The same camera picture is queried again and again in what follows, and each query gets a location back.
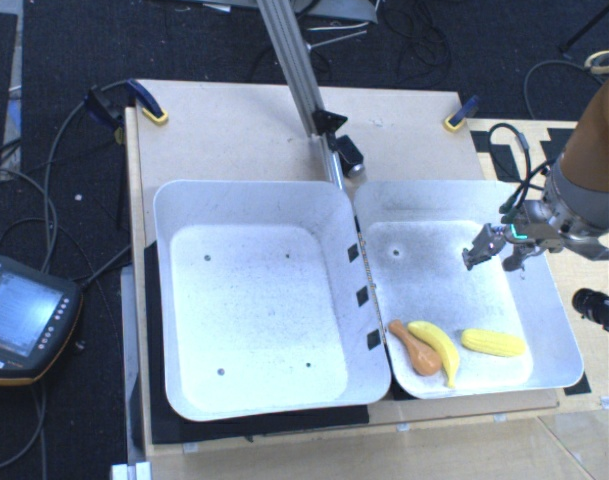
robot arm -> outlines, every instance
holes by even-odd
[[[502,211],[502,225],[484,225],[473,248],[462,252],[469,270],[507,243],[513,245],[512,255],[503,262],[507,271],[523,268],[530,256],[563,249],[592,261],[609,260],[609,248],[599,242],[609,232],[609,79],[548,170],[541,199],[508,203],[511,208]]]

metal pole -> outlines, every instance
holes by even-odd
[[[308,47],[300,32],[290,0],[257,0],[273,48],[282,66],[300,119],[308,135],[320,135],[313,112],[325,110]],[[344,190],[344,176],[337,152],[329,148],[325,135],[320,139],[322,159],[329,181]]]

black floor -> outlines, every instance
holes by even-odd
[[[577,120],[598,88],[577,66],[609,49],[609,13],[565,55],[559,46],[608,4],[386,0],[378,25],[316,49],[313,63],[320,85],[457,91],[463,101],[479,96],[477,117]],[[300,19],[303,29],[329,21]],[[347,32],[303,33],[316,43]],[[10,70],[4,37],[2,86]],[[23,171],[43,182],[58,130],[92,86],[130,77],[284,83],[268,45],[253,10],[228,14],[171,0],[24,0]],[[548,61],[555,62],[540,67]],[[532,69],[531,114],[524,82]],[[119,105],[127,102],[122,89],[107,94]],[[5,108],[0,104],[2,124]],[[128,215],[119,205],[123,155],[112,131],[83,112],[69,122],[50,179],[61,226],[52,273],[81,280],[129,243]],[[39,192],[19,180],[0,184],[1,253],[39,268],[43,218]],[[51,480],[106,479],[111,465],[126,461],[120,305],[117,269],[87,293],[78,337],[84,351],[47,376],[44,453]],[[0,388],[0,462],[22,450],[36,423],[28,388]],[[40,478],[41,455],[38,440],[0,470],[0,479]]]

table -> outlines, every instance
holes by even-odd
[[[143,250],[155,241],[155,191],[172,179],[315,180],[323,179],[324,172],[317,145],[305,137],[286,86],[141,82],[170,119],[159,127],[136,109],[126,113],[137,353],[125,355],[137,363],[139,376],[129,375],[127,367],[127,382],[141,396],[143,431],[140,455],[130,461],[148,463],[155,480],[397,477],[405,468],[414,476],[423,471],[440,478],[491,478],[506,472],[510,454],[509,476],[534,477],[548,470],[554,472],[549,478],[584,478],[571,444],[582,450],[603,446],[609,453],[609,411],[601,410],[609,399],[609,335],[580,320],[570,303],[569,318],[586,356],[593,393],[575,398],[561,390],[444,400],[385,398],[369,406],[366,426],[255,436],[252,442],[152,443]],[[470,130],[488,130],[495,121],[469,120],[455,134],[442,127],[443,119],[461,106],[456,93],[330,87],[321,92],[328,110],[349,117],[340,132],[350,135],[366,158],[366,175],[347,183],[349,196],[368,180],[493,178],[490,159],[475,151]],[[534,165],[543,156],[540,140],[549,127],[574,127],[568,122],[511,123],[522,126],[532,143]],[[512,145],[510,136],[499,132],[494,139]],[[549,264],[563,300],[570,301],[578,275],[587,286],[609,293],[609,265],[566,251],[551,256],[557,256]],[[128,334],[125,346],[133,342]],[[590,442],[579,440],[563,420],[575,414],[583,424],[604,431]],[[564,444],[569,435],[575,442]],[[495,472],[478,469],[478,462]],[[592,467],[609,474],[608,460],[595,460]]]

green light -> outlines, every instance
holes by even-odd
[[[518,235],[517,231],[515,229],[515,224],[511,224],[511,233],[513,233],[513,236],[515,238],[517,238],[518,240],[526,240],[528,238],[528,235]]]

